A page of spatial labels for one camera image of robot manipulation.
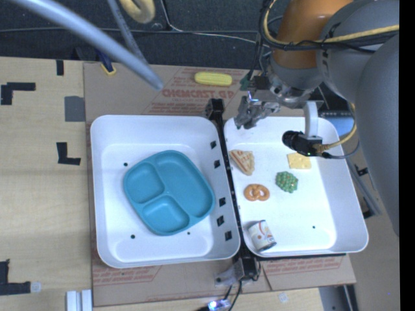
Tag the blue divided plate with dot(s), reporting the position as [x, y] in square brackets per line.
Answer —
[168, 193]

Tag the green peas cluster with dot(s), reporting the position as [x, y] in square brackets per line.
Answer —
[287, 181]

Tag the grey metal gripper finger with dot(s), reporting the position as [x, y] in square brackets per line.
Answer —
[245, 112]
[264, 111]

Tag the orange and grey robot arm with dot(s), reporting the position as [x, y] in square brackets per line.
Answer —
[366, 76]

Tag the black cylinder on white bracket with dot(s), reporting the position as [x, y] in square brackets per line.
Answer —
[303, 141]

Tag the small white can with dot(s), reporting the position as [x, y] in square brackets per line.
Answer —
[262, 236]

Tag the orange pretzel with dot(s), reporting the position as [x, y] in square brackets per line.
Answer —
[250, 193]

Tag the brown cardboard board red print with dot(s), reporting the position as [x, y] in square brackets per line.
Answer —
[129, 92]

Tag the tan toast sandwich slice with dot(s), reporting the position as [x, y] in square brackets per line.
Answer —
[243, 162]

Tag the yellow corn cob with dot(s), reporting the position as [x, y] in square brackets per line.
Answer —
[213, 79]

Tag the white plastic tray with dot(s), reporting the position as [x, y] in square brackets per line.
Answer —
[308, 212]
[113, 206]

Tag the yellow cheese slice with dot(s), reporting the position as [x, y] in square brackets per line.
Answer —
[299, 161]

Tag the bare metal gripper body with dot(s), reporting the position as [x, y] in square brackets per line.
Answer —
[288, 97]

